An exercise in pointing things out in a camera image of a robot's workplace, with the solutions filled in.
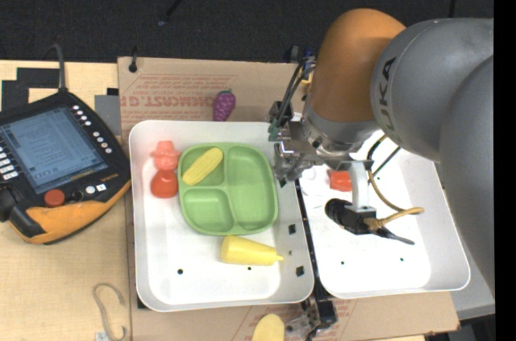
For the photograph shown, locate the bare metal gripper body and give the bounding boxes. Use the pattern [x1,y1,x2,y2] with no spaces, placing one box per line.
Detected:
[279,116,356,170]

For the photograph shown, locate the green divided plate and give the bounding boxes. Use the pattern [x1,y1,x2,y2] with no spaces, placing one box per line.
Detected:
[177,142,280,237]

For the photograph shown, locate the orange toy block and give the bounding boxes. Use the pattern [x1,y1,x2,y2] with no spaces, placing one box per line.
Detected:
[327,169,353,193]

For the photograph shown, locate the thin black rod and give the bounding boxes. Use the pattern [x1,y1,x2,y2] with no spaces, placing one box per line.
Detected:
[293,177,326,302]

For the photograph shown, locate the yellow corn cob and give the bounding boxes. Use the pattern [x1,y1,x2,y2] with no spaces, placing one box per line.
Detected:
[181,147,225,187]

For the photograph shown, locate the brown cardboard board red print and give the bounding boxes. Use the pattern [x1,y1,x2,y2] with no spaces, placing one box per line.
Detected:
[116,56,461,341]

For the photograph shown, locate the purple grapes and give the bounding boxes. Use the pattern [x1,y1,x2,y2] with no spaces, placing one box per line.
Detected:
[212,88,237,123]

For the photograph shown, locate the yellow cone-shaped bottle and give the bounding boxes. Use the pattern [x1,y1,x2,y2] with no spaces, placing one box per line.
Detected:
[219,235,285,267]

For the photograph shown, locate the white plastic tray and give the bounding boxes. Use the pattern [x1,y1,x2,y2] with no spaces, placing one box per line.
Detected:
[128,119,316,313]
[297,128,472,300]

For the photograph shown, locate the pale yellow rounded toy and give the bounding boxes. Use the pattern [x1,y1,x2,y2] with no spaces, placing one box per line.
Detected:
[250,313,286,341]

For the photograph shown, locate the black cylinder on white bracket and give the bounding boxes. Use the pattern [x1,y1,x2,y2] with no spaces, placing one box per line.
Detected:
[324,160,378,236]

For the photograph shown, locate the black block with thin wires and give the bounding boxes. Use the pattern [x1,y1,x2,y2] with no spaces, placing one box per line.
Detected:
[315,299,339,331]

